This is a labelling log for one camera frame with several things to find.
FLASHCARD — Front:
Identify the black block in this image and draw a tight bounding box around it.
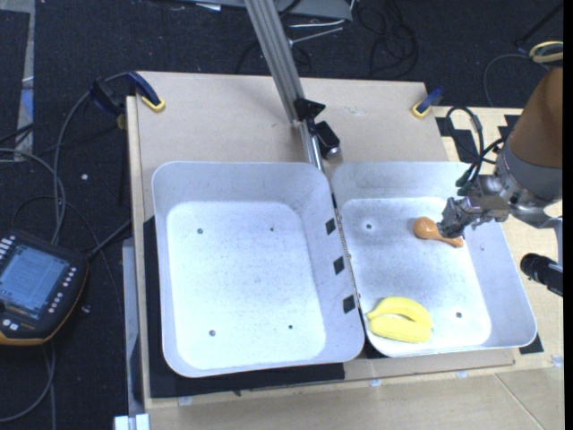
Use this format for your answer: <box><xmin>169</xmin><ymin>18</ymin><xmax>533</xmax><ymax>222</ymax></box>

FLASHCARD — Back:
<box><xmin>312</xmin><ymin>120</ymin><xmax>342</xmax><ymax>159</ymax></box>

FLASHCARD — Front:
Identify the white plastic tray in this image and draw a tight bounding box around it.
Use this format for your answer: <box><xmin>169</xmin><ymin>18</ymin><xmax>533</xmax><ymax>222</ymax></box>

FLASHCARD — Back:
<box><xmin>150</xmin><ymin>160</ymin><xmax>366</xmax><ymax>379</ymax></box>
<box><xmin>329</xmin><ymin>161</ymin><xmax>538</xmax><ymax>359</ymax></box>

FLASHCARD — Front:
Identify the black cylinder on white bracket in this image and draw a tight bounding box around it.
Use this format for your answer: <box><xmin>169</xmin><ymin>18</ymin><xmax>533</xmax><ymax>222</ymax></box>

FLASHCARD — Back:
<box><xmin>519</xmin><ymin>206</ymin><xmax>564</xmax><ymax>298</ymax></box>

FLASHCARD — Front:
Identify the pale wood board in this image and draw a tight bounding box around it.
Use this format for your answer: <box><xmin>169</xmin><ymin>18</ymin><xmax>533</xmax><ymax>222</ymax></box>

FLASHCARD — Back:
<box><xmin>133</xmin><ymin>70</ymin><xmax>516</xmax><ymax>410</ymax></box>

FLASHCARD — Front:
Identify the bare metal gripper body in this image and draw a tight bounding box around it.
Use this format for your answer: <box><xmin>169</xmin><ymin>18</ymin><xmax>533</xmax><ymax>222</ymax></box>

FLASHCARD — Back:
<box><xmin>444</xmin><ymin>175</ymin><xmax>554</xmax><ymax>231</ymax></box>

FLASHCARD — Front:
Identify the orange toy chicken drumstick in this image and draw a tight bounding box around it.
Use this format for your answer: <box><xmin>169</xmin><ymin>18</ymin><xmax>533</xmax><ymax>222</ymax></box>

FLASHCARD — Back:
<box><xmin>412</xmin><ymin>216</ymin><xmax>466</xmax><ymax>249</ymax></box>

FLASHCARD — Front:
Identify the yellow banana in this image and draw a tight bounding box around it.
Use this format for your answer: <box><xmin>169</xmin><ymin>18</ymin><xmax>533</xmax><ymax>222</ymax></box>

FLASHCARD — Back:
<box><xmin>365</xmin><ymin>296</ymin><xmax>433</xmax><ymax>330</ymax></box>

